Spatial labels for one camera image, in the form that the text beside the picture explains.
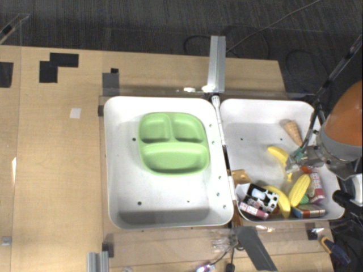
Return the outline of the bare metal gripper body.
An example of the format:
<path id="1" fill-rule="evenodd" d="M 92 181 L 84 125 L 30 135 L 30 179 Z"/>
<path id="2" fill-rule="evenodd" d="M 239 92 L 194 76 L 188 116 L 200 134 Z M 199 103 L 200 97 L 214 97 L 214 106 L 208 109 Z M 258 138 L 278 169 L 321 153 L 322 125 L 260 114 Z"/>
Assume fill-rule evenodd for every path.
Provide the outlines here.
<path id="1" fill-rule="evenodd" d="M 325 166 L 341 180 L 348 180 L 357 174 L 353 164 L 356 160 L 356 146 L 334 145 L 328 148 L 324 145 L 316 145 L 307 148 L 298 164 L 312 167 Z"/>

